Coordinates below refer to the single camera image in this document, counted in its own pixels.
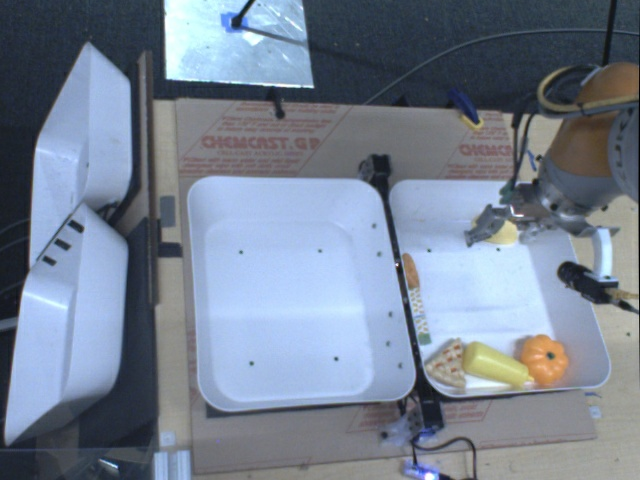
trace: pizza slice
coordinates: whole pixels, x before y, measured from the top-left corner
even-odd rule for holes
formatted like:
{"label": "pizza slice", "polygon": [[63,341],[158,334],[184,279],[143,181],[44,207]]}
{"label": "pizza slice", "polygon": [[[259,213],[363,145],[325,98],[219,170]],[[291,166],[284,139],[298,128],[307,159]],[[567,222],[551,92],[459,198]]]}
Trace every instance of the pizza slice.
{"label": "pizza slice", "polygon": [[425,370],[438,382],[464,388],[467,383],[462,369],[462,352],[462,340],[456,338],[431,361],[425,363]]}

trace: toy pumpkin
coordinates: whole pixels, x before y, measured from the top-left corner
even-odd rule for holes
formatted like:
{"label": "toy pumpkin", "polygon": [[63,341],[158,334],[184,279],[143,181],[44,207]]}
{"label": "toy pumpkin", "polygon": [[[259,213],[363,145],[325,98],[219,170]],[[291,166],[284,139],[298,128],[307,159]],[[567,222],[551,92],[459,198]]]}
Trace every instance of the toy pumpkin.
{"label": "toy pumpkin", "polygon": [[529,368],[539,384],[552,384],[560,379],[569,366],[564,346],[545,334],[538,334],[524,342],[520,361]]}

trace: black carpet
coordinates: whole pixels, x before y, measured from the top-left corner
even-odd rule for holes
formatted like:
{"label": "black carpet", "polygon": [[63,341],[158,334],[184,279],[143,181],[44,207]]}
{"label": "black carpet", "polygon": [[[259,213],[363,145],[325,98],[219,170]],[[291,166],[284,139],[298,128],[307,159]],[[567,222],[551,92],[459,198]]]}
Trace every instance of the black carpet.
{"label": "black carpet", "polygon": [[[483,36],[607,24],[609,0],[303,0],[315,89],[286,101],[362,103],[425,59]],[[616,28],[638,32],[640,0],[619,0]],[[91,41],[120,69],[154,54],[156,98],[264,99],[267,89],[164,79],[163,0],[0,0],[0,230],[28,217],[32,152],[74,59]],[[481,108],[513,102],[558,67],[600,63],[603,33],[496,39],[452,53],[382,96],[444,106],[459,87]],[[637,37],[616,35],[611,61],[638,62]],[[15,315],[26,273],[23,224],[0,235],[0,318]],[[4,395],[5,385],[0,384]]]}

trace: robotic hand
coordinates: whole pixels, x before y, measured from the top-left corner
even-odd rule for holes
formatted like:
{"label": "robotic hand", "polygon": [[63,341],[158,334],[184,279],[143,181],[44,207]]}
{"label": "robotic hand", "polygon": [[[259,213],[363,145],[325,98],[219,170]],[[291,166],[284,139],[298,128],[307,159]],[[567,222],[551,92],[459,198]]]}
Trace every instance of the robotic hand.
{"label": "robotic hand", "polygon": [[[573,288],[590,286],[589,290],[578,291],[592,302],[612,302],[623,307],[624,301],[610,295],[617,288],[617,281],[611,276],[611,236],[618,229],[598,228],[586,219],[623,194],[638,202],[640,70],[629,63],[597,68],[583,80],[575,103],[550,101],[554,86],[562,85],[563,80],[581,69],[584,73],[582,67],[563,68],[540,83],[536,95],[538,111],[564,121],[541,160],[538,177],[531,183],[516,183],[524,156],[521,151],[514,177],[501,191],[500,202],[505,206],[488,205],[473,229],[465,232],[465,239],[468,246],[486,240],[507,220],[516,224],[522,242],[557,228],[576,237],[591,237],[595,249],[593,271],[563,265],[565,268],[560,268],[558,275]],[[576,276],[596,284],[577,282]]]}

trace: cardboard sheet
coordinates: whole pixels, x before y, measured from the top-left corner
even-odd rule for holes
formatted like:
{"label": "cardboard sheet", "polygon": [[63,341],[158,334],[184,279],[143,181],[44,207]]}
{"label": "cardboard sheet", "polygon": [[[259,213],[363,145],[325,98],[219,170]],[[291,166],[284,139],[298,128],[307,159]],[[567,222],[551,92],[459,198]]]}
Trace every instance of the cardboard sheet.
{"label": "cardboard sheet", "polygon": [[[178,100],[176,125],[183,223],[186,194],[210,175],[355,177],[370,154],[391,155],[391,181],[498,179],[512,172],[511,139],[498,112],[470,130],[455,110],[290,104],[278,120],[271,103]],[[478,210],[485,204],[478,202]],[[394,403],[229,415],[208,408],[196,383],[193,285],[183,225],[185,303],[194,470],[213,473],[402,456],[379,444],[399,418]],[[479,448],[596,437],[581,391],[443,404],[443,442],[465,435]]]}

